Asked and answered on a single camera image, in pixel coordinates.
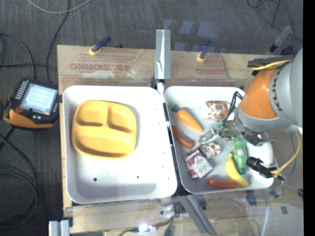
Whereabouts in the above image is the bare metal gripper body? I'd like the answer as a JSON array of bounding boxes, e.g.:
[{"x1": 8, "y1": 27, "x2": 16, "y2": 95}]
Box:
[{"x1": 217, "y1": 118, "x2": 247, "y2": 141}]

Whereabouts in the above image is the red and white can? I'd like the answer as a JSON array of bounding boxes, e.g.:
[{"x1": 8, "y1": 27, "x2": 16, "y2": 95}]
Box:
[{"x1": 200, "y1": 141, "x2": 221, "y2": 159}]

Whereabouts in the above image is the orange and white carton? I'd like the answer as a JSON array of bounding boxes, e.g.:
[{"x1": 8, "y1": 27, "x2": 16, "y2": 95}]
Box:
[{"x1": 205, "y1": 100, "x2": 231, "y2": 120}]

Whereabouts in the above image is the orange red sausage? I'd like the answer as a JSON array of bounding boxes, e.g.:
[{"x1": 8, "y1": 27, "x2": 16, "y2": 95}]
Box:
[
  {"x1": 171, "y1": 125, "x2": 194, "y2": 149},
  {"x1": 208, "y1": 178, "x2": 238, "y2": 189}
]

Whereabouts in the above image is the orange carrot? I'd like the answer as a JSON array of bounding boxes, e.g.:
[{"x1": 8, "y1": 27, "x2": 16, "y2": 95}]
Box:
[{"x1": 171, "y1": 105, "x2": 204, "y2": 133}]

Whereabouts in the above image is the green bottle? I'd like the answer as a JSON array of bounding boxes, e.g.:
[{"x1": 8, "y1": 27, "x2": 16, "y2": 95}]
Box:
[{"x1": 232, "y1": 138, "x2": 248, "y2": 175}]

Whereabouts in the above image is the red and white carton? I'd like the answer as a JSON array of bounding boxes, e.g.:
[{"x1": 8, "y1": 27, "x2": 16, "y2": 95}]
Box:
[{"x1": 184, "y1": 149, "x2": 214, "y2": 180}]

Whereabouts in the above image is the white plastic tray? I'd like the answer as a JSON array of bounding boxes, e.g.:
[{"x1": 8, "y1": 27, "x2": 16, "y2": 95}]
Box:
[
  {"x1": 163, "y1": 85, "x2": 279, "y2": 195},
  {"x1": 62, "y1": 85, "x2": 178, "y2": 205}
]

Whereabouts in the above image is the yellow banana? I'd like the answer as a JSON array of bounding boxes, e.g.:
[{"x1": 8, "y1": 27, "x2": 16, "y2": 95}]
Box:
[{"x1": 225, "y1": 153, "x2": 250, "y2": 188}]

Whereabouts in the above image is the yellow divided plate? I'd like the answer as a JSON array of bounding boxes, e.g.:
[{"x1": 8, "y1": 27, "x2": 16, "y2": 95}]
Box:
[{"x1": 71, "y1": 100, "x2": 137, "y2": 160}]

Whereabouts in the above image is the brown cardboard board red print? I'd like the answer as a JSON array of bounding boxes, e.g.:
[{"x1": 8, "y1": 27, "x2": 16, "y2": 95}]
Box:
[{"x1": 57, "y1": 45, "x2": 304, "y2": 234}]

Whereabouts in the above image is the black cylinder on white bracket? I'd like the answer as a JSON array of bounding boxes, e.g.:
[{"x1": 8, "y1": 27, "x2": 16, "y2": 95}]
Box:
[{"x1": 244, "y1": 133, "x2": 278, "y2": 179}]

